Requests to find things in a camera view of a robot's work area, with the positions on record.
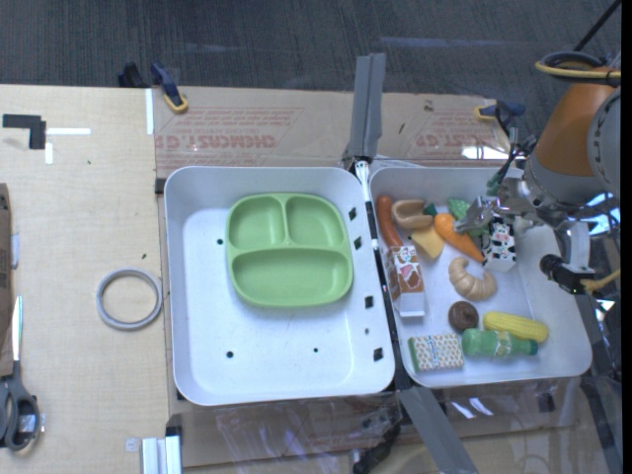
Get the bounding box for white plastic tray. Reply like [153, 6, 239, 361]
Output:
[163, 165, 397, 408]
[368, 166, 593, 390]

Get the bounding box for yellow toy cheese slice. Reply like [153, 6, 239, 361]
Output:
[410, 225, 446, 261]

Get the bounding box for black cylinder on white bracket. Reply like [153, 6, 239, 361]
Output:
[539, 219, 596, 294]

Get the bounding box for white tape roll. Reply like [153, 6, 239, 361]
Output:
[95, 267, 164, 332]

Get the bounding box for white cow print carton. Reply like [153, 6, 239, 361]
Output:
[481, 214, 517, 273]

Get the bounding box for brown cardboard board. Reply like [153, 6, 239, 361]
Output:
[152, 85, 593, 469]

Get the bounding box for orange toy carrot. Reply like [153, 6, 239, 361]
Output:
[423, 202, 486, 265]

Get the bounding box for brown toy doughnut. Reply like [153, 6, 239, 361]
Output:
[446, 300, 481, 335]

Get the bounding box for green divided plate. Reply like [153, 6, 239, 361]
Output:
[225, 193, 355, 309]

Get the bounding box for beige toy croissant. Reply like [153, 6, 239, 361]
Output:
[447, 256, 499, 302]

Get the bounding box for orange and white carton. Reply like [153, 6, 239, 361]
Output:
[382, 244, 428, 319]

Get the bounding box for green plastic bottle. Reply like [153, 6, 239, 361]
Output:
[460, 327, 540, 360]

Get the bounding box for orange toy sausage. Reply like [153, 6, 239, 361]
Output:
[375, 195, 405, 249]

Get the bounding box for brown toy bread bun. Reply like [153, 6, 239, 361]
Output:
[391, 198, 435, 232]

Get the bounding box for yellow and green packet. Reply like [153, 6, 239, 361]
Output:
[407, 332, 466, 373]

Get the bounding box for grey handled scissors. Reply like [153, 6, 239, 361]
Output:
[0, 293, 42, 453]

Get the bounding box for yellow toy corn cob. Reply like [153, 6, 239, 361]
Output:
[482, 311, 550, 344]

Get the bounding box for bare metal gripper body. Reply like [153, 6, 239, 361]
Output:
[493, 176, 550, 227]

